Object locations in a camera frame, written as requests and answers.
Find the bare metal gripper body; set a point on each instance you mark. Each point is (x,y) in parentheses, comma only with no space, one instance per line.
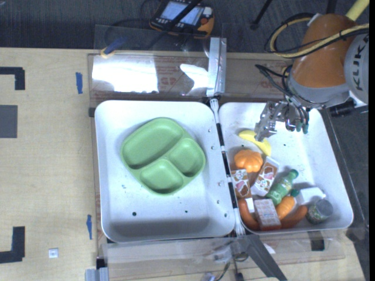
(272,113)

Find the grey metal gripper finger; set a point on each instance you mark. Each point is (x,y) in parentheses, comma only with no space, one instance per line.
(260,132)
(272,129)

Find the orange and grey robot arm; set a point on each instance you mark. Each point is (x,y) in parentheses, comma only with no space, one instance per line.
(322,60)

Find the yellow banana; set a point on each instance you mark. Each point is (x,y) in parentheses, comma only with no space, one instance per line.
(265,146)

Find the orange pumpkin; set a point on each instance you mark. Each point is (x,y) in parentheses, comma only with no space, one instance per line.
(248,160)

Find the white and brown carton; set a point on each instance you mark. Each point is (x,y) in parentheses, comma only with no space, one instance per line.
(266,178)
(240,183)

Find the white plastic tray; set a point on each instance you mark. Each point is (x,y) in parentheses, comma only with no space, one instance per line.
(310,157)
(164,215)

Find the green plastic bottle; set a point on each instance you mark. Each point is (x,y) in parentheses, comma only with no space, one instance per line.
(280,189)

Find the orange carrot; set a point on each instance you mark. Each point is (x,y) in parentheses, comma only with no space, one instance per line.
(285,206)

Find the pink carton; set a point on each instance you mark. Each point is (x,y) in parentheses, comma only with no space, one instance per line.
(266,215)

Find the orange sausage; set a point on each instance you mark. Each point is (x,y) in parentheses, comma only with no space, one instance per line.
(296,216)
(248,218)

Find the green can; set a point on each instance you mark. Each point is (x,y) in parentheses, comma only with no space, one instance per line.
(319,212)

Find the green divided plate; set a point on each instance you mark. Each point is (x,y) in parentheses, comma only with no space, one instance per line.
(152,142)

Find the black cylinder on white bracket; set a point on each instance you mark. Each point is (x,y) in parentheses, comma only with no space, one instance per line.
(341,108)

